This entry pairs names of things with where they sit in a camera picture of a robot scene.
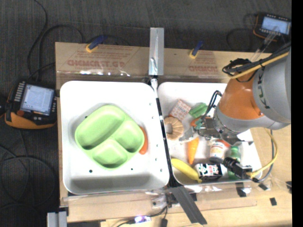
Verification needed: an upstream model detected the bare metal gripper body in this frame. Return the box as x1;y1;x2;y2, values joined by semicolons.
197;117;224;141

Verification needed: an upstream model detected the beige doughnut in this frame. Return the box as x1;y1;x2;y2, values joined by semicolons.
163;116;185;141

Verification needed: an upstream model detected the orange carrot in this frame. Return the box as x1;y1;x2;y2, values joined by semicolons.
187;137;200;166

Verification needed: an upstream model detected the green toy vegetable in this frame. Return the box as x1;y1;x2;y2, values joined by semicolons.
188;102;209;119

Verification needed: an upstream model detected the white and orange can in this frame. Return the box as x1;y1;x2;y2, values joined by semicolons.
208;138;230;164

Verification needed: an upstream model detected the orange and white packet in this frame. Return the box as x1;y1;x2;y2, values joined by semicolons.
169;99;192;122

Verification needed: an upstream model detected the green clear plastic bottle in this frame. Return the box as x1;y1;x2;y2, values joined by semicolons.
226;145;242;181

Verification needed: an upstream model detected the yellow banana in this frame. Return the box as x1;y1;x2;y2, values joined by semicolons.
170;158;203;184

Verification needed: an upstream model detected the thin black and white rod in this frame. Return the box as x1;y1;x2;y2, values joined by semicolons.
151;78;176;187

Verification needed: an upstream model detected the black and white carton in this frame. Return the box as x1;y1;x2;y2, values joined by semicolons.
194;163;229;182

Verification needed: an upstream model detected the orange sausage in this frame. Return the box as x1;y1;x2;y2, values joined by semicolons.
138;126;149;156

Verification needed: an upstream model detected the white plastic tray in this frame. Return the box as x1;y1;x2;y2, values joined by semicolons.
59;80;170;195
157;81;264;187

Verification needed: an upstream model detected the green divided plate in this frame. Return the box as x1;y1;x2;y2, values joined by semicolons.
74;104;146;170

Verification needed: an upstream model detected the brown cardboard board red print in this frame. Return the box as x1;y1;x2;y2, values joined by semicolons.
54;41;292;223

